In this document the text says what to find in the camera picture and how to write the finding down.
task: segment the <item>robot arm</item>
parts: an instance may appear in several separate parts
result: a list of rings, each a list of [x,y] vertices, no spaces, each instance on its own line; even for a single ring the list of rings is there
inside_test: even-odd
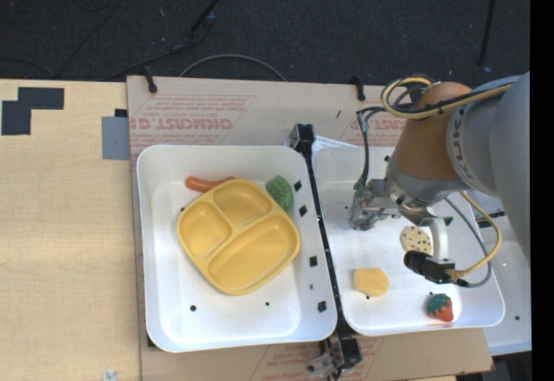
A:
[[[388,104],[392,87],[385,88],[384,109],[408,121],[385,179],[358,181],[351,227],[371,229],[389,215],[429,226],[441,246],[422,265],[432,267],[429,279],[451,282],[444,281],[451,270],[443,271],[452,267],[444,260],[449,220],[437,218],[433,205],[452,192],[475,189],[500,199],[530,260],[529,77],[529,73],[513,76],[474,90],[456,82],[434,84],[424,79],[426,88],[408,111]],[[413,268],[416,257],[407,255],[405,262]]]

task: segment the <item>black fabric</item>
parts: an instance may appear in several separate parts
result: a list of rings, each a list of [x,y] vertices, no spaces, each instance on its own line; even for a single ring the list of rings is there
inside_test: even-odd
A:
[[[145,61],[179,76],[214,57],[186,75],[281,81],[273,68],[288,81],[383,85],[421,73],[475,87],[530,69],[531,0],[494,1],[483,66],[490,0],[220,0],[215,25],[187,40],[211,1],[0,0],[0,77],[123,81]]]

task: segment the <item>wooden surface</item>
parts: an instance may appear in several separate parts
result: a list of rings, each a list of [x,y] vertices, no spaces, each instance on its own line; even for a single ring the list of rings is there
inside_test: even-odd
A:
[[[0,379],[138,380],[130,163],[101,145],[126,85],[0,81],[1,100],[17,87],[63,87],[65,106],[0,136]]]

